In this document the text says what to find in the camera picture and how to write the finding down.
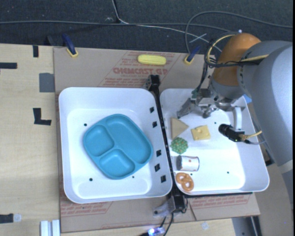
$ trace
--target toy cheese slice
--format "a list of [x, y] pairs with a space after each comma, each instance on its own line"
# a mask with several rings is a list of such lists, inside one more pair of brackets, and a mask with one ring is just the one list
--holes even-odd
[[208, 140], [211, 138], [211, 134], [210, 134], [210, 131], [209, 131], [207, 125], [193, 128], [193, 129], [191, 129], [191, 133], [192, 133], [193, 139], [195, 141]]
[[171, 118], [171, 135], [172, 135], [172, 140], [180, 135], [183, 131], [185, 131], [189, 126], [182, 122], [181, 120], [172, 117]]

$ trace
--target cardboard sheet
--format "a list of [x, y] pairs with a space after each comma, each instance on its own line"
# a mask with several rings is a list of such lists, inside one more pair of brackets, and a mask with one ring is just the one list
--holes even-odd
[[[67, 199], [62, 185], [58, 96], [68, 87], [141, 88], [152, 74], [160, 76], [160, 92], [168, 88], [195, 88], [200, 82], [204, 57], [196, 55], [194, 62], [186, 65], [183, 62], [186, 54], [179, 53], [83, 48], [77, 50], [79, 55], [72, 58], [66, 48], [54, 48], [61, 232], [159, 225], [163, 218], [154, 218], [152, 211], [163, 204], [166, 197], [84, 205]], [[167, 63], [164, 66], [140, 64], [137, 62], [139, 54], [162, 55], [166, 57]], [[259, 214], [254, 194], [200, 197], [189, 199], [187, 212], [177, 214], [174, 222]]]

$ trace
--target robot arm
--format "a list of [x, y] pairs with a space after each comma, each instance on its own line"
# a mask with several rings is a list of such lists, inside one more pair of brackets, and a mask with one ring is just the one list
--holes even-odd
[[261, 42], [247, 33], [233, 34], [215, 66], [208, 88], [201, 84], [178, 111], [177, 117], [196, 107], [208, 118], [216, 109], [231, 111], [232, 103], [246, 94], [269, 148], [269, 155], [281, 170], [293, 206], [293, 44]]

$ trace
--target blue plate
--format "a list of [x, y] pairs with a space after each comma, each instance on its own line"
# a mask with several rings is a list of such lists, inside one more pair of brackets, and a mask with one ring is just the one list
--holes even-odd
[[146, 135], [129, 117], [121, 114], [108, 116], [89, 128], [83, 145], [92, 161], [112, 179], [134, 174], [153, 154]]

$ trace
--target yellow cable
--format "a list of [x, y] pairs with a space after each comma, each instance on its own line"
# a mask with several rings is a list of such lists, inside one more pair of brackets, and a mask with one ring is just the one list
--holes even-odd
[[240, 62], [246, 62], [246, 61], [254, 61], [254, 60], [260, 60], [260, 59], [265, 59], [266, 57], [268, 57], [269, 54], [266, 55], [260, 55], [260, 56], [256, 56], [256, 57], [251, 57], [251, 58], [247, 58], [247, 59], [242, 59]]
[[230, 35], [223, 36], [223, 37], [221, 37], [220, 39], [216, 40], [216, 41], [212, 44], [212, 46], [209, 48], [209, 50], [208, 50], [208, 52], [207, 52], [206, 60], [207, 60], [208, 62], [210, 62], [209, 57], [210, 57], [210, 53], [211, 53], [213, 47], [214, 47], [218, 42], [220, 42], [221, 40], [223, 40], [224, 38], [231, 37], [231, 36], [235, 36], [235, 34], [230, 34]]
[[262, 131], [260, 130], [260, 131], [258, 131], [257, 133], [254, 133], [254, 134], [251, 134], [251, 135], [244, 135], [244, 134], [242, 134], [242, 135], [239, 135], [239, 136], [241, 137], [241, 140], [242, 140], [242, 141], [245, 141], [245, 140], [247, 140], [247, 139], [249, 139], [249, 138], [251, 138], [251, 137], [258, 136], [258, 135], [260, 135], [261, 133], [262, 133]]

